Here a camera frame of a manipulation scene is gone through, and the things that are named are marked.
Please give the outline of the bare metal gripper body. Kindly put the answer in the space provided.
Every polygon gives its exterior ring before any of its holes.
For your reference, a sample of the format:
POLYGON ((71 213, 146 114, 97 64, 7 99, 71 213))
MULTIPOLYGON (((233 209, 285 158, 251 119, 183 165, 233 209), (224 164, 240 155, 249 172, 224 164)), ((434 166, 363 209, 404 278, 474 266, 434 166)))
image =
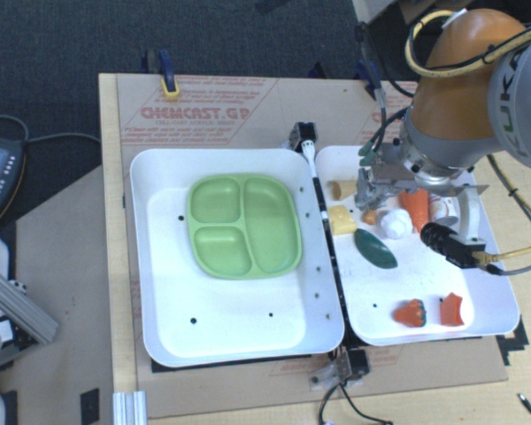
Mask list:
POLYGON ((414 191, 450 193, 453 180, 466 167, 462 142, 382 143, 370 150, 372 179, 414 191))

